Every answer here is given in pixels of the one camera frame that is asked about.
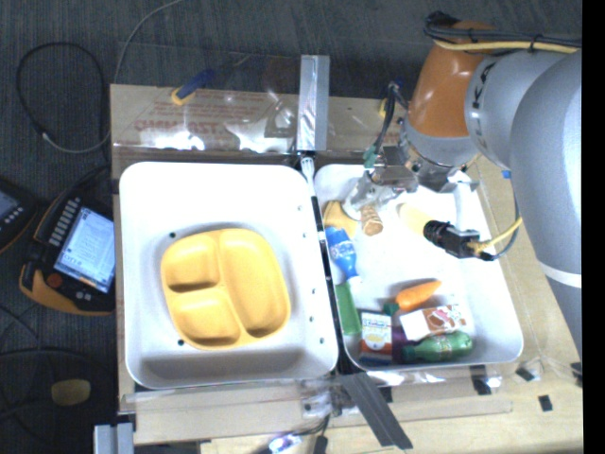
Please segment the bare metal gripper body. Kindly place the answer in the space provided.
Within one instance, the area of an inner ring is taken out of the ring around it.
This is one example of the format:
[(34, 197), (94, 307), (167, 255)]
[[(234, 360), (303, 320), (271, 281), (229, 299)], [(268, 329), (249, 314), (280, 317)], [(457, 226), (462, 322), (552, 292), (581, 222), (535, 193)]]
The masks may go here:
[(450, 189), (449, 179), (458, 171), (456, 166), (438, 164), (423, 157), (415, 148), (382, 147), (374, 163), (373, 180), (408, 192), (419, 186), (434, 192)]

